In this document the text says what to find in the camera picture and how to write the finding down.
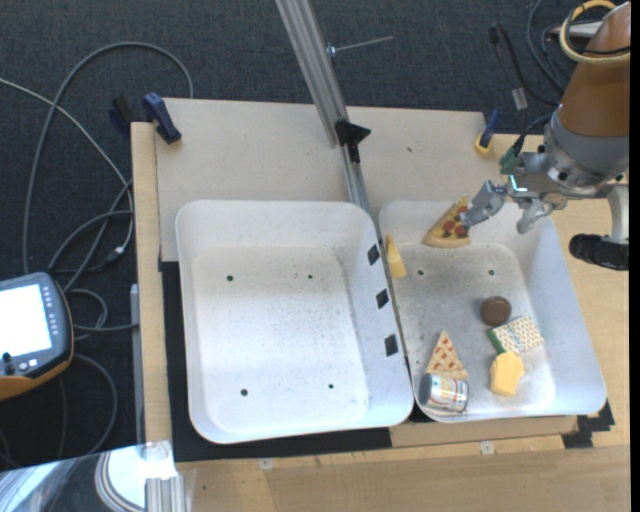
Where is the green patterned packet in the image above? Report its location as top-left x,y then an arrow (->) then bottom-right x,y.
487,315 -> 546,355

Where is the white plastic tray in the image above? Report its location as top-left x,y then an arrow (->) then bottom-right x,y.
174,198 -> 416,446
377,199 -> 609,424

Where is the pale wood board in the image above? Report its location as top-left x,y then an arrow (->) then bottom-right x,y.
153,97 -> 503,263

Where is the brown round biscuit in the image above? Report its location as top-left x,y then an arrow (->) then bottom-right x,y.
479,295 -> 513,327

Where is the yellow cheese wedge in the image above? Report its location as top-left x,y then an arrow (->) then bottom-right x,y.
383,234 -> 408,280

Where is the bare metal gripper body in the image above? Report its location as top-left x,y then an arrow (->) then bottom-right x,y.
503,151 -> 627,211

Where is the pepperoni pizza slice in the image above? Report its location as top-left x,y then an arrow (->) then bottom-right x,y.
422,194 -> 473,250

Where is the small silver can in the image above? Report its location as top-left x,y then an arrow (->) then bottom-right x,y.
418,372 -> 471,416

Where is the lattice pie slice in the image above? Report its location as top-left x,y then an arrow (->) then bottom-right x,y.
424,329 -> 471,382

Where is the black cylinder on white bracket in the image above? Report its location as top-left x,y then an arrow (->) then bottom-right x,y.
568,182 -> 631,272

